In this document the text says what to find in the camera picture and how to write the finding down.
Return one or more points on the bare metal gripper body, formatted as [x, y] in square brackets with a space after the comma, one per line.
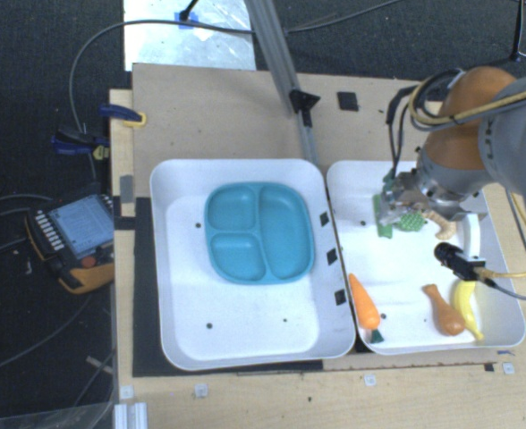
[401, 195]

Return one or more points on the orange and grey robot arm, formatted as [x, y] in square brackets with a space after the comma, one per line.
[504, 150]

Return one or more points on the green bumpy toy vegetable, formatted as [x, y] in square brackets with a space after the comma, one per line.
[411, 222]

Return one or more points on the green flat toy food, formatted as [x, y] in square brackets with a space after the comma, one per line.
[384, 231]

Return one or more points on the beige curved toy food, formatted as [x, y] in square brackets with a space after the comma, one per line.
[446, 227]

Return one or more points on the white plastic tray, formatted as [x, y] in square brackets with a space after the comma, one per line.
[406, 280]
[245, 320]

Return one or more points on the orange carrot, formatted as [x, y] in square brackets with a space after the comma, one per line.
[364, 304]

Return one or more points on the blue divided plate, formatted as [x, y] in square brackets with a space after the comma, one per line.
[285, 235]

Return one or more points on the yellow banana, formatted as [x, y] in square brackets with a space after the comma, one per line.
[464, 302]

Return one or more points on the brown chicken drumstick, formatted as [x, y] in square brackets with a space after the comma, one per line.
[446, 315]

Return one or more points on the brown cardboard board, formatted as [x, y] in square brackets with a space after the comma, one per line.
[223, 119]

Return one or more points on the black cylinder on white bracket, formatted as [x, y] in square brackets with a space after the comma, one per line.
[457, 262]

